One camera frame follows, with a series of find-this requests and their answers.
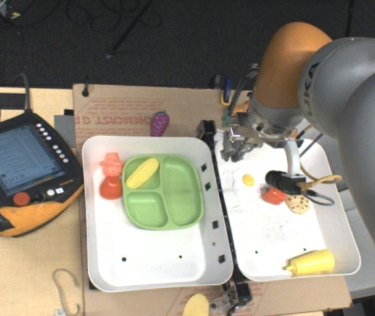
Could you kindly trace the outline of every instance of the yellow bottle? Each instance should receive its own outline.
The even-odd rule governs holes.
[[[329,250],[316,250],[292,259],[286,269],[294,275],[303,275],[331,271],[334,265],[335,259]]]

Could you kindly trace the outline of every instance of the yellow corn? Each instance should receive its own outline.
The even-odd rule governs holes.
[[[151,157],[144,161],[126,180],[126,185],[131,190],[135,190],[143,185],[159,169],[159,160]]]

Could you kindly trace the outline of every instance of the emergency stop button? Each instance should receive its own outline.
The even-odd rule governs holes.
[[[30,196],[26,192],[18,192],[12,198],[15,207],[24,207],[30,203]]]

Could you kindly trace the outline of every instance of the green plate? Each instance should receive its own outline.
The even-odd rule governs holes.
[[[159,169],[141,187],[131,190],[126,179],[150,157],[159,160]],[[169,154],[132,157],[124,164],[122,186],[126,213],[141,228],[187,228],[203,216],[199,175],[195,166],[184,157]]]

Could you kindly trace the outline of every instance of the screen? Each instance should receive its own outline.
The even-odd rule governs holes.
[[[7,196],[63,174],[30,125],[0,134],[0,185]]]

